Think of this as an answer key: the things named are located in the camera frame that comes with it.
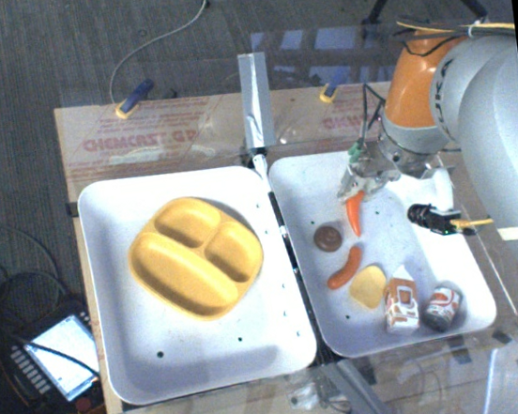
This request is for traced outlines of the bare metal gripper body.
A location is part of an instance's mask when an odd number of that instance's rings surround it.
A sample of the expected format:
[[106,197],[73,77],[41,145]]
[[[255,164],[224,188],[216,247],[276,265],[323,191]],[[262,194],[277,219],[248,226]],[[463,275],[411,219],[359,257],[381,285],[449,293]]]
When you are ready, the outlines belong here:
[[348,151],[349,165],[360,186],[380,188],[402,176],[428,179],[435,170],[431,161],[440,151],[440,134],[437,131],[420,131],[403,136],[396,141],[389,136],[376,141],[355,143]]

